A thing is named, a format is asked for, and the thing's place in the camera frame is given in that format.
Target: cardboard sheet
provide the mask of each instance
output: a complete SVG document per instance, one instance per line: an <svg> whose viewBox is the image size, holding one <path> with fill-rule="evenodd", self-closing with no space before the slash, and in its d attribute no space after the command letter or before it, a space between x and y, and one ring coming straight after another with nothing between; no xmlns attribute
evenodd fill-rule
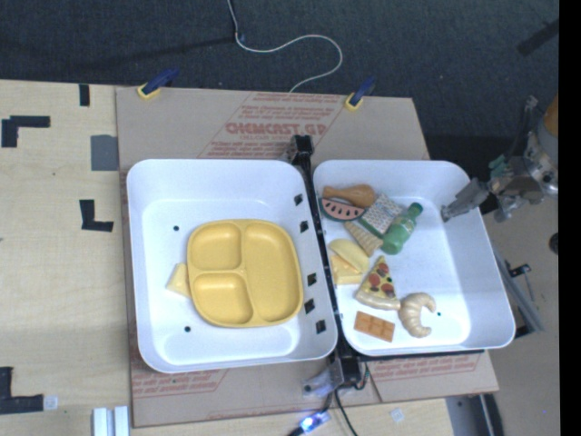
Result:
<svg viewBox="0 0 581 436"><path fill-rule="evenodd" d="M295 134L315 145L313 166L330 159L425 160L428 151L410 99L367 97L356 112L346 96L164 88L149 101L116 89L123 247L127 283L133 426L318 409L301 383L326 361L162 374L139 354L133 303L125 179L148 158L264 158L284 153ZM487 352L371 362L371 384L345 405L495 391Z"/></svg>

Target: green bottle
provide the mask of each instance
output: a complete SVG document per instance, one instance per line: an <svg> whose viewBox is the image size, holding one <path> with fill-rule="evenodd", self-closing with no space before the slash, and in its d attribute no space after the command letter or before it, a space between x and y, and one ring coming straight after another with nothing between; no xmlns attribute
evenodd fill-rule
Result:
<svg viewBox="0 0 581 436"><path fill-rule="evenodd" d="M408 210L394 218L385 236L381 250L390 255L401 252L404 242L409 239L416 227L416 218L424 209L414 202Z"/></svg>

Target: yellow plate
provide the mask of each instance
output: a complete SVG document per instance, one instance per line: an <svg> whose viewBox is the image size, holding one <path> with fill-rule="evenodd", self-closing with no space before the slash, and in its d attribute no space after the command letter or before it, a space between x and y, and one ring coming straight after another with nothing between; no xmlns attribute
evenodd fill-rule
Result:
<svg viewBox="0 0 581 436"><path fill-rule="evenodd" d="M302 305L299 260L277 224L203 224L190 236L187 262L193 303L212 324L269 326L286 322Z"/></svg>

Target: toy watermelon slice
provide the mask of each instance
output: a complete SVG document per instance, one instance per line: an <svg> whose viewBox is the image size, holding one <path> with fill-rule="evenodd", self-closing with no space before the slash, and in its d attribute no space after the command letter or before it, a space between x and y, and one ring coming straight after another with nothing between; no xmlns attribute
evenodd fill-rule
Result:
<svg viewBox="0 0 581 436"><path fill-rule="evenodd" d="M320 208L325 216L338 222L357 220L365 213L364 208L326 198L320 199Z"/></svg>

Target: light wood surface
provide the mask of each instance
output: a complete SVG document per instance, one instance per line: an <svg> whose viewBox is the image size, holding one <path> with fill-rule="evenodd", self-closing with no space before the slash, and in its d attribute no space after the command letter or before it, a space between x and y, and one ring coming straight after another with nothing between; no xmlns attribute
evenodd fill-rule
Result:
<svg viewBox="0 0 581 436"><path fill-rule="evenodd" d="M92 135L116 136L112 86L0 81L0 118L49 115L0 149L0 366L15 367L12 394L42 393L58 408L0 416L0 434L90 434L91 410L130 405L119 174L93 172ZM81 199L113 231L81 230ZM390 412L399 409L404 420ZM348 409L359 434L451 435L444 400ZM349 434L342 416L318 434ZM300 415L209 421L132 434L285 434Z"/></svg>

